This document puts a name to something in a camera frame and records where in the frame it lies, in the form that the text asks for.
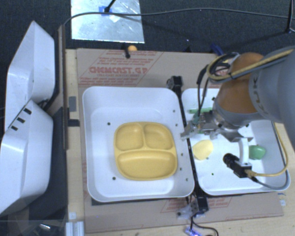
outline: table surface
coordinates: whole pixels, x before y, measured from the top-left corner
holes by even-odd
[[[77,57],[75,50],[66,50],[66,85],[67,96],[78,96],[77,87]],[[79,119],[79,109],[70,113],[70,118]],[[249,220],[224,221],[206,223],[203,226],[214,227],[220,236],[255,236],[255,235],[292,235],[295,236],[295,153],[288,139],[284,126],[277,124],[279,134],[289,155],[288,170],[291,176],[290,187],[282,192],[284,216],[259,218]],[[68,212],[76,213],[72,221],[84,220],[83,178],[81,160],[80,128],[68,128],[67,172],[68,172]],[[87,234],[88,236],[179,236],[186,235],[184,226],[171,226],[138,230],[115,231],[106,233]],[[196,229],[206,235],[214,235],[211,230]]]

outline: black connector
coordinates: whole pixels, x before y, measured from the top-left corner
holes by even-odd
[[[251,170],[252,166],[242,166],[239,164],[239,158],[233,154],[227,153],[223,157],[223,162],[227,165],[228,168],[231,168],[234,171],[234,174],[239,178],[248,177],[245,170]]]

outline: yellow plate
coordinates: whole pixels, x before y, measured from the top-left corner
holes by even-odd
[[[158,180],[177,169],[177,152],[169,129],[156,122],[129,122],[114,136],[119,172],[131,180]]]

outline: metal plate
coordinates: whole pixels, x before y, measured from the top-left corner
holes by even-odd
[[[71,0],[71,15],[103,11],[111,0]],[[111,12],[140,14],[139,0],[116,0]],[[71,20],[72,38],[126,43],[144,43],[141,17],[86,15]]]

